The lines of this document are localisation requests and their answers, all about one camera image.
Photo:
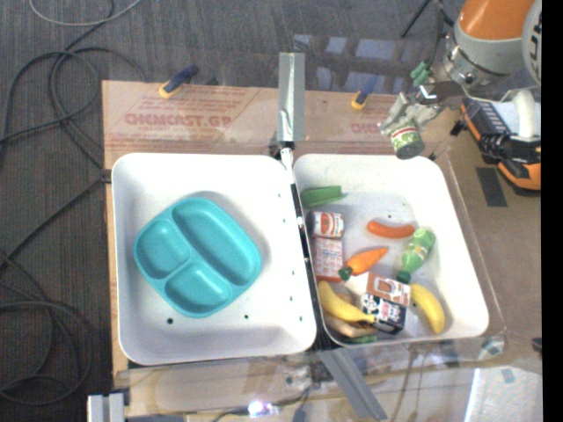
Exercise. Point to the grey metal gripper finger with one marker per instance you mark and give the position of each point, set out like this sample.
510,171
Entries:
397,111
426,114

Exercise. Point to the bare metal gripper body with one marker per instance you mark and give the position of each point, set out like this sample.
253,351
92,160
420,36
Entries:
446,90

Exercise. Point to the green and white can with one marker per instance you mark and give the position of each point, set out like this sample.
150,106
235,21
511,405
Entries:
407,141

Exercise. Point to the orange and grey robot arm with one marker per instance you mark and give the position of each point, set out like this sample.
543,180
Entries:
497,2

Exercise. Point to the orange sausage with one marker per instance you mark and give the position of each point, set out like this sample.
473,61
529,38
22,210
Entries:
390,230

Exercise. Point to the red and white can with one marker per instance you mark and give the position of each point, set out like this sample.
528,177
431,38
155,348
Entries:
327,224

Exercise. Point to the green bottle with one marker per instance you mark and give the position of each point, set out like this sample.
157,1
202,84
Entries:
418,249

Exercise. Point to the white plastic tray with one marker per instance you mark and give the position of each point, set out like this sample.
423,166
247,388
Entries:
264,191
457,253

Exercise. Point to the orange carrot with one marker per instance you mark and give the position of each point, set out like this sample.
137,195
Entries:
367,259

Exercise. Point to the white and orange packet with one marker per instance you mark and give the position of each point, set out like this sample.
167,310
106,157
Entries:
327,257

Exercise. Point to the orange and white carton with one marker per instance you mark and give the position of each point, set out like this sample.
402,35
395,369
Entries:
387,289

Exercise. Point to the yellow banana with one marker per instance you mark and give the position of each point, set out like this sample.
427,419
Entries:
430,308
338,304

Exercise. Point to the black and white carton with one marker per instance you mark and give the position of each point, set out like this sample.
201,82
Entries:
385,314

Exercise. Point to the brown cardboard board, red print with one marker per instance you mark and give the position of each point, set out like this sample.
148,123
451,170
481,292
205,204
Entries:
176,121

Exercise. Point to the blue divided plate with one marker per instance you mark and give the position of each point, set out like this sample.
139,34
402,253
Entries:
198,257

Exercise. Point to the black cylinder on white bracket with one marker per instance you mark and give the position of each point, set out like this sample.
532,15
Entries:
523,112

